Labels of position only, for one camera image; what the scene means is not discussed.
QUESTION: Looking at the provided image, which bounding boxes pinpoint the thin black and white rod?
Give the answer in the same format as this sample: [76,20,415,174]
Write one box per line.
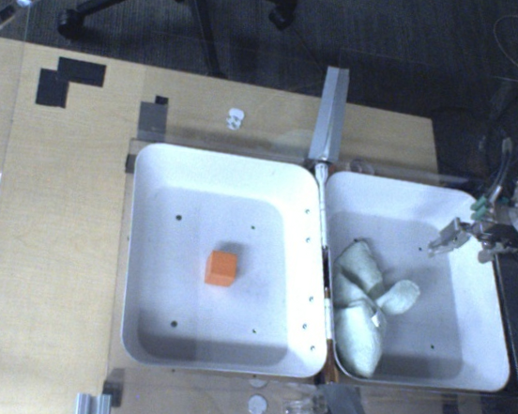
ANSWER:
[287,160,357,383]

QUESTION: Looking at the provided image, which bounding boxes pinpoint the white plastic tray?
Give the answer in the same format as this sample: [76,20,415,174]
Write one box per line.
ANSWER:
[299,168,518,402]
[107,138,353,390]

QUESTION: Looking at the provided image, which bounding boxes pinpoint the orange cube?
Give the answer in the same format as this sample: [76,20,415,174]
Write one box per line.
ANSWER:
[203,249,240,289]

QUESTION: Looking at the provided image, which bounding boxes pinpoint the pale green plush toy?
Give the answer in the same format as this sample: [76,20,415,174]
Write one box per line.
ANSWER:
[318,236,428,385]

